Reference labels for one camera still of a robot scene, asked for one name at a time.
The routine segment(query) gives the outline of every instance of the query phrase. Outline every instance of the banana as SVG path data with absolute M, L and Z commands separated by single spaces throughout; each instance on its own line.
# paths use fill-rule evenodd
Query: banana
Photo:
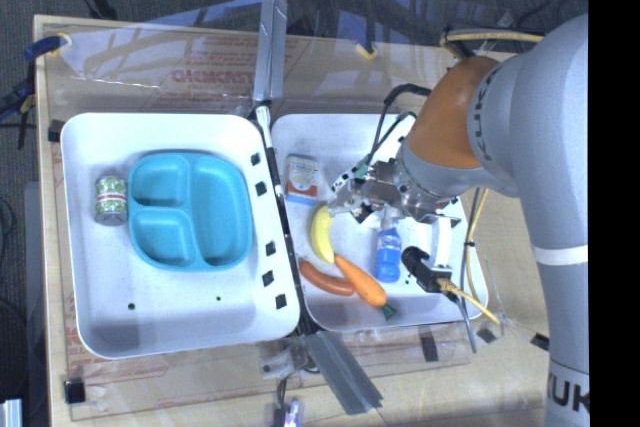
M 316 255 L 327 263 L 334 263 L 335 260 L 335 253 L 329 236 L 332 223 L 333 218 L 329 215 L 327 205 L 323 205 L 316 210 L 311 221 L 311 247 Z

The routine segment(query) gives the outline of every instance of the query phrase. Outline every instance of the sausage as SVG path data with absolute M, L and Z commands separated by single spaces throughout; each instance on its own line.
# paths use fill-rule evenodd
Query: sausage
M 302 274 L 309 283 L 317 286 L 320 290 L 324 290 L 330 294 L 344 296 L 353 295 L 355 293 L 355 288 L 353 288 L 350 281 L 320 272 L 307 260 L 300 260 L 299 267 L 300 274 Z

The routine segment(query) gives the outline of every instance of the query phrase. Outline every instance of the soda can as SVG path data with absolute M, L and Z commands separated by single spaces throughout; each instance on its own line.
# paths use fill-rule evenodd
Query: soda can
M 96 180 L 95 220 L 107 226 L 127 222 L 127 182 L 118 176 Z

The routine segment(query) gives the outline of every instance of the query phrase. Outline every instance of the blue plate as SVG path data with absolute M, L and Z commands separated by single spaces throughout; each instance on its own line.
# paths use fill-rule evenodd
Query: blue plate
M 129 229 L 138 254 L 156 267 L 218 271 L 240 263 L 253 244 L 242 173 L 202 153 L 156 153 L 129 174 Z

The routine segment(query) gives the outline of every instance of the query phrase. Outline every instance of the blue bottle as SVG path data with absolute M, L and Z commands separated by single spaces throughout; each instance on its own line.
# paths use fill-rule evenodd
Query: blue bottle
M 395 226 L 385 227 L 378 235 L 376 279 L 381 283 L 395 283 L 400 278 L 402 239 Z

